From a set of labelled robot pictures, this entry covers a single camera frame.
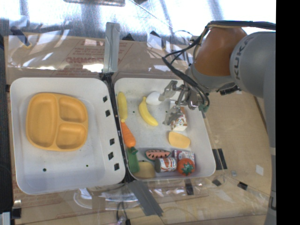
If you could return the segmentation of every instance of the toy tomato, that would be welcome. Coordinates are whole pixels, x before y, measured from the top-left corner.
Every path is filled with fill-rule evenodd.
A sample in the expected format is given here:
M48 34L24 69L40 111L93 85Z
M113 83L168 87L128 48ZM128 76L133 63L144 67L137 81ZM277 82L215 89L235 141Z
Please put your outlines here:
M193 173L195 171L195 164L189 158L183 158L177 162L177 171L185 176Z

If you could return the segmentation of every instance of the watermelon slice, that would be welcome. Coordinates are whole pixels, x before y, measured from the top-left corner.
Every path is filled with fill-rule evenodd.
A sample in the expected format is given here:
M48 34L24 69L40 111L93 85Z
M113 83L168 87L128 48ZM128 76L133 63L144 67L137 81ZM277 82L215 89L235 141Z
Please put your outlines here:
M150 149L145 151L145 156L150 161L154 161L156 158L167 158L170 154L170 151L163 149Z

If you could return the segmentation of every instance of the yellow divided plate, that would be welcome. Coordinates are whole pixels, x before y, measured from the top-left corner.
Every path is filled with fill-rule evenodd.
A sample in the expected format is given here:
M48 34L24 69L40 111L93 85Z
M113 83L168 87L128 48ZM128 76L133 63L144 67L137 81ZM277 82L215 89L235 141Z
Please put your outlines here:
M26 136L41 149L73 151L85 144L88 112L75 97L59 93L38 93L30 100Z

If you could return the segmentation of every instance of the white plastic tray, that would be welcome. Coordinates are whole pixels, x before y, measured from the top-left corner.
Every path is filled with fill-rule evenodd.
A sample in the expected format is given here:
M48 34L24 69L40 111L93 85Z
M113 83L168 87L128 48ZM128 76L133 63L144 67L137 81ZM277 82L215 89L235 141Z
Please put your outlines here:
M27 107L33 95L56 92L73 96L88 110L86 143L76 151L34 147L25 133ZM16 180L27 194L117 184L125 164L107 86L95 78L20 78L10 88Z
M144 152L148 149L165 149L173 151L177 148L172 147L168 142L168 133L171 131L170 126L163 124L165 114L170 109L172 100L177 100L179 92L171 99L166 99L160 105L147 105L149 112L157 119L158 126L148 125L140 116L138 106L143 96L148 96L153 91L164 92L165 87L169 84L169 79L148 79L148 78L121 78L115 83L115 96L121 91L125 94L128 107L128 118L126 124L135 136L136 149L138 149L137 158L139 161L149 161ZM188 149L195 154L196 169L195 172L187 178L200 178L211 176L216 169L216 162L212 153L210 140L207 134L206 126L202 113L198 110L185 109L187 117L187 128L179 132L191 140ZM182 179L184 176L178 172L156 172L156 177L145 180L163 180L163 179Z

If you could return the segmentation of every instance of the toy banana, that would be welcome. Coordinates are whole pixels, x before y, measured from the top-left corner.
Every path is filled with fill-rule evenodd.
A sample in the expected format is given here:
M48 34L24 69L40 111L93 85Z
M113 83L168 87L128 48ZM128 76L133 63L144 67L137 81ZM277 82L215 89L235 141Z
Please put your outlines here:
M150 114L146 104L146 97L142 98L141 103L139 104L139 112L145 122L147 122L151 126L157 126L158 122L156 119Z
M128 116L127 101L123 92L119 92L118 94L118 108L119 108L120 119L126 120Z

